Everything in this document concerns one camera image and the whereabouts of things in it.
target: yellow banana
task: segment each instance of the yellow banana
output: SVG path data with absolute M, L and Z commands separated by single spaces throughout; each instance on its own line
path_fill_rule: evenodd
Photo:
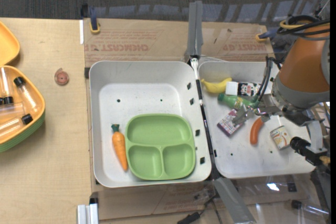
M 201 80 L 201 83 L 204 84 L 206 90 L 211 93 L 222 93 L 225 92 L 226 89 L 226 83 L 232 81 L 232 78 L 226 78 L 220 83 L 211 83 L 206 82 L 204 79 Z

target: black connector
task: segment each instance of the black connector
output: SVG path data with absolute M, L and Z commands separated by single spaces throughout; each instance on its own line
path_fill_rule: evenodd
M 200 214 L 195 212 L 191 215 L 187 215 L 184 219 L 180 220 L 177 224 L 189 224 L 200 218 Z

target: carrot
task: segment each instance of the carrot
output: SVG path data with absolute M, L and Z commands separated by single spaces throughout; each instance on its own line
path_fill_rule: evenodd
M 258 134 L 260 128 L 263 126 L 264 122 L 261 120 L 261 117 L 259 117 L 252 125 L 251 128 L 251 134 L 250 134 L 250 143 L 252 145 L 255 145 L 258 143 Z
M 113 129 L 112 144 L 114 151 L 116 152 L 122 168 L 126 171 L 128 164 L 126 157 L 125 137 L 122 133 L 119 132 L 119 124 L 113 124 L 111 127 Z

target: white strip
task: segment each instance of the white strip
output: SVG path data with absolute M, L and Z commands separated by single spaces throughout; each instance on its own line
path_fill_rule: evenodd
M 79 20 L 80 43 L 84 44 L 84 20 Z

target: wooden table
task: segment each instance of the wooden table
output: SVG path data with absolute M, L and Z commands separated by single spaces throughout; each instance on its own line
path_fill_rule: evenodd
M 29 138 L 0 154 L 0 223 L 76 223 L 76 208 L 88 204 L 91 190 L 85 53 L 80 21 L 0 18 L 20 42 L 11 66 L 23 72 L 46 101 L 46 118 Z M 69 83 L 59 86 L 54 74 L 63 68 Z M 304 188 L 313 200 L 309 177 Z M 218 223 L 211 206 L 198 222 Z M 258 223 L 295 223 L 297 215 L 280 202 L 249 206 Z M 225 208 L 224 223 L 233 223 Z M 123 218 L 101 223 L 177 223 L 186 212 Z M 324 223 L 306 219 L 306 223 Z

